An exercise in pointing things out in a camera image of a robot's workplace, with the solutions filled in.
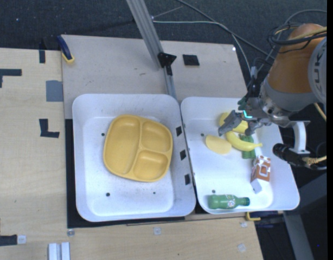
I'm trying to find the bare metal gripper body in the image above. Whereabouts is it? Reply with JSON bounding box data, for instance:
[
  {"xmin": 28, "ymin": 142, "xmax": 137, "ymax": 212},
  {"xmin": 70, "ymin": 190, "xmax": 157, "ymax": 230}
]
[{"xmin": 241, "ymin": 96, "xmax": 295, "ymax": 127}]

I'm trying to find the yellow rounded toy fruit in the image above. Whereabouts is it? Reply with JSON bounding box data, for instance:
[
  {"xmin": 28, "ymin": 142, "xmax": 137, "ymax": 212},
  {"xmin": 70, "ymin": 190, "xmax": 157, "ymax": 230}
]
[{"xmin": 219, "ymin": 112, "xmax": 250, "ymax": 134}]

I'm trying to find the yellow banana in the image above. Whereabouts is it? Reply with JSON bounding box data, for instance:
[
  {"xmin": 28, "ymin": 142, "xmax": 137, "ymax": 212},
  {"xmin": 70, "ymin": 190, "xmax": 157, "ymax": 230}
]
[{"xmin": 225, "ymin": 130, "xmax": 264, "ymax": 152}]

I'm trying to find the pale yellow flat slice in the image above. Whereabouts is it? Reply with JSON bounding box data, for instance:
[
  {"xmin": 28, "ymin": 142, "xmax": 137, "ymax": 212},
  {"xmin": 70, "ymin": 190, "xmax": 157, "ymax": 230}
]
[{"xmin": 204, "ymin": 134, "xmax": 233, "ymax": 155}]

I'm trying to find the green toy vegetable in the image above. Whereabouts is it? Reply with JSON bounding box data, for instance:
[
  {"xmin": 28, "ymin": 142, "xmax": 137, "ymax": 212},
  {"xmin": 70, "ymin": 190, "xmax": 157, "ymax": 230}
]
[{"xmin": 238, "ymin": 133, "xmax": 257, "ymax": 160}]

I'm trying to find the orange and white carton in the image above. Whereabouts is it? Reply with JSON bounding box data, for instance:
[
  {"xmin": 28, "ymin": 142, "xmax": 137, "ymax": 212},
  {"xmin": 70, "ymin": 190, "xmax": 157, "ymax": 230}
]
[{"xmin": 249, "ymin": 155, "xmax": 272, "ymax": 195}]

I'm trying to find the white plastic tray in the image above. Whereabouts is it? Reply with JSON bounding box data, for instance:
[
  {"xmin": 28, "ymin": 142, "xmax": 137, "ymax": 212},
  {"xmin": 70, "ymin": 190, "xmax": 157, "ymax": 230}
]
[
  {"xmin": 180, "ymin": 96, "xmax": 300, "ymax": 215},
  {"xmin": 72, "ymin": 93, "xmax": 197, "ymax": 223}
]

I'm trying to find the thin grey rod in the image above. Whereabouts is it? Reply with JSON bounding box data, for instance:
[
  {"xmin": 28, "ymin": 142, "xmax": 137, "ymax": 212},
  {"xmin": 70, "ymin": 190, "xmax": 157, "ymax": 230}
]
[{"xmin": 163, "ymin": 73, "xmax": 181, "ymax": 102}]

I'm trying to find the green plastic bottle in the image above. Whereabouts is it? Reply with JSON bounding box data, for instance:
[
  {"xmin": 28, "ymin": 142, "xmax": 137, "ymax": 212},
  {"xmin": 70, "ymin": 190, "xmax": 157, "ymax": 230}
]
[{"xmin": 207, "ymin": 194, "xmax": 251, "ymax": 210}]

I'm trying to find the yellow divided plate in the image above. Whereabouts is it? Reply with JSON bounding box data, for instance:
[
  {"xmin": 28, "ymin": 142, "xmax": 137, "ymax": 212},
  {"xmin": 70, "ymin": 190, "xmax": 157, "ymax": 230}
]
[{"xmin": 103, "ymin": 114, "xmax": 174, "ymax": 183}]

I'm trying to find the pale flat board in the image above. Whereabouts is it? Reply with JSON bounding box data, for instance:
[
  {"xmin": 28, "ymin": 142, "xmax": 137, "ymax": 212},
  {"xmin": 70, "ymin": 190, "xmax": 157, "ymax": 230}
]
[{"xmin": 60, "ymin": 34, "xmax": 250, "ymax": 120}]

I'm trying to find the black cylinder on white bracket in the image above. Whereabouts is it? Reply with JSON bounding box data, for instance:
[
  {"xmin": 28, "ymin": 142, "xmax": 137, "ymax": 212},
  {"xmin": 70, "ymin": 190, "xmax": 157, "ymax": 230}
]
[{"xmin": 272, "ymin": 120, "xmax": 312, "ymax": 168}]

